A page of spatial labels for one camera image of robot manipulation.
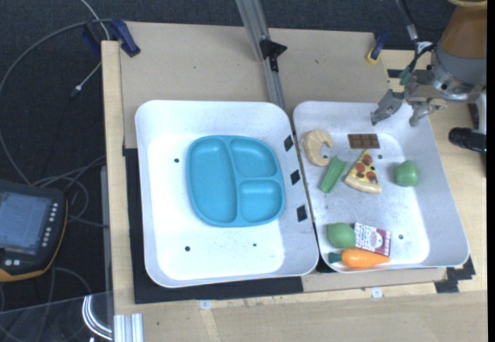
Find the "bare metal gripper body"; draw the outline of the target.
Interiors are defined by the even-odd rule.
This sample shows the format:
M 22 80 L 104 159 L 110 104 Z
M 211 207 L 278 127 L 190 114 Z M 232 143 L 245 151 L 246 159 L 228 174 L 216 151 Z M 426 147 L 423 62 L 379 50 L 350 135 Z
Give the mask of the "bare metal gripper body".
M 474 102 L 485 90 L 485 85 L 462 82 L 450 73 L 439 73 L 437 70 L 416 70 L 406 83 L 404 92 L 409 101 L 429 99 Z

